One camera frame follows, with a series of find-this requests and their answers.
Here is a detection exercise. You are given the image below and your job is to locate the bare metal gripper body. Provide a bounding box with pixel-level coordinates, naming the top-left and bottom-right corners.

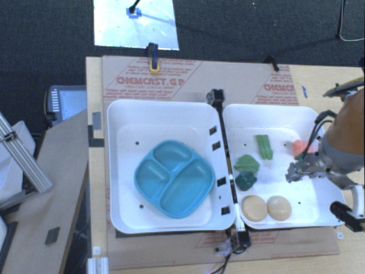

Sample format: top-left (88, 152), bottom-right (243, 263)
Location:
top-left (297, 152), bottom-right (358, 191)

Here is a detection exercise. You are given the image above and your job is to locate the orange carrot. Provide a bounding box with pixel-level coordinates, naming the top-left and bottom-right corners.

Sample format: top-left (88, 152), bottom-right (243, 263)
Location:
top-left (293, 139), bottom-right (318, 161)

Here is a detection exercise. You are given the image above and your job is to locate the white plastic tray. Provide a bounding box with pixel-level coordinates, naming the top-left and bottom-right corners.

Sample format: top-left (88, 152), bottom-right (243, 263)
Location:
top-left (106, 98), bottom-right (237, 235)
top-left (222, 103), bottom-right (347, 230)

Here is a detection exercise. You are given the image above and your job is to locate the beige round biscuit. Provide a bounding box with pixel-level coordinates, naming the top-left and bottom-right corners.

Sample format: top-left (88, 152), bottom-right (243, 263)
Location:
top-left (266, 195), bottom-right (293, 221)
top-left (241, 195), bottom-right (269, 222)

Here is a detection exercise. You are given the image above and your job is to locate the light green pea pod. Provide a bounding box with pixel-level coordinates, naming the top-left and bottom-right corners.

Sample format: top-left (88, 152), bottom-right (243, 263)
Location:
top-left (254, 134), bottom-right (274, 160)

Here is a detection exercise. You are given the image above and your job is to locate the dark green broccoli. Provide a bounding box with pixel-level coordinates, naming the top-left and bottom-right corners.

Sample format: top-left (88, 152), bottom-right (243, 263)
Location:
top-left (234, 171), bottom-right (258, 192)

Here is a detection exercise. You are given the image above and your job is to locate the green leaf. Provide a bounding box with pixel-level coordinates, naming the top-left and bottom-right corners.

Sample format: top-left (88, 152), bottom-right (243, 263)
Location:
top-left (233, 154), bottom-right (260, 174)

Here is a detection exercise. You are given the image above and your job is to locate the thin black and white rod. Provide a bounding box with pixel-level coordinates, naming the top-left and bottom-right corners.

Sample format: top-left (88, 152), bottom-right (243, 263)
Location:
top-left (216, 100), bottom-right (244, 231)

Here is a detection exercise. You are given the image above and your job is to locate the blue divided plate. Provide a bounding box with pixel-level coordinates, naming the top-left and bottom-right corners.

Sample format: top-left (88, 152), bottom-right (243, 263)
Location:
top-left (133, 139), bottom-right (216, 219)

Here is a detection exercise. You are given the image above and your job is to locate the brown cardboard board red print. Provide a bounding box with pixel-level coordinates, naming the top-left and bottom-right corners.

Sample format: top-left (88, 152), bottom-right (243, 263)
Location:
top-left (102, 55), bottom-right (341, 271)

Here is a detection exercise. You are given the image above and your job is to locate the black cylinder on white bracket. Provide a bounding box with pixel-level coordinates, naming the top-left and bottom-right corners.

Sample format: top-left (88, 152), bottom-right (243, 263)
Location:
top-left (329, 183), bottom-right (365, 233)

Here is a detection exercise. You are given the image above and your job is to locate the black block with thin wires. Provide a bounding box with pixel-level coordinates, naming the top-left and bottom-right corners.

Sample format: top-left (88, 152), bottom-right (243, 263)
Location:
top-left (205, 88), bottom-right (225, 106)
top-left (230, 228), bottom-right (253, 254)

